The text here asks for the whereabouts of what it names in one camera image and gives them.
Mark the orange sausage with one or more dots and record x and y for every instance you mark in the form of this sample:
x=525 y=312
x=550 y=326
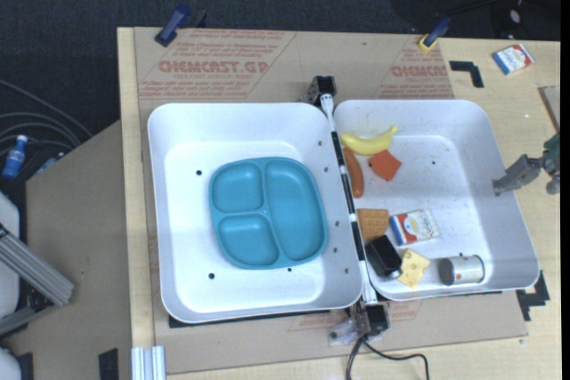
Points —
x=355 y=173

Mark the silver can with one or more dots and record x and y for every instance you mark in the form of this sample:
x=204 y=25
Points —
x=463 y=270

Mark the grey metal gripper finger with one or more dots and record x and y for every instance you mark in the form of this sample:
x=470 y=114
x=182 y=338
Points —
x=518 y=171
x=553 y=185

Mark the orange wedge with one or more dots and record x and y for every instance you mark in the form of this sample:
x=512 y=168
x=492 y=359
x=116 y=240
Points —
x=385 y=164

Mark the red white blue carton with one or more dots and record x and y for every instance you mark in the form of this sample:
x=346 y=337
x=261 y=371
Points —
x=513 y=59
x=414 y=227

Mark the blue divided plate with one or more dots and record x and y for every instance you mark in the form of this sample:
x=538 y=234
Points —
x=289 y=209

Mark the white plastic tray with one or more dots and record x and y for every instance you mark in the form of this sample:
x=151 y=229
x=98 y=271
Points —
x=187 y=236
x=463 y=200

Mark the thin black and white rod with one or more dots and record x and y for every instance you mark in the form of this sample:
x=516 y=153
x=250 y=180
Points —
x=343 y=173

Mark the brown waffle biscuit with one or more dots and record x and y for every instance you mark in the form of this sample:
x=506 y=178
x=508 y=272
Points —
x=373 y=223

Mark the yellow banana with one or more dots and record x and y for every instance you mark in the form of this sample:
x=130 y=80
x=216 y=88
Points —
x=367 y=143

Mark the black box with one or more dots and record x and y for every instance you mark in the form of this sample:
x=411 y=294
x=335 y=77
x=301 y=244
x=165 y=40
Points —
x=382 y=256

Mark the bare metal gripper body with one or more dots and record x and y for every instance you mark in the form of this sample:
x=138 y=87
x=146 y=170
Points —
x=553 y=164

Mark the yellow cheese wedge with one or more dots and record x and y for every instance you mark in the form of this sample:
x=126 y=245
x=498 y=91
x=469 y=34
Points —
x=414 y=268

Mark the brown cardboard board red print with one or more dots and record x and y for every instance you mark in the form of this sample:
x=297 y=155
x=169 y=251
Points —
x=222 y=62

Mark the blue plastic bottle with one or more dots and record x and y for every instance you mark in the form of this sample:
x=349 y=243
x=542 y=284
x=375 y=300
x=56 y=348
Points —
x=14 y=158

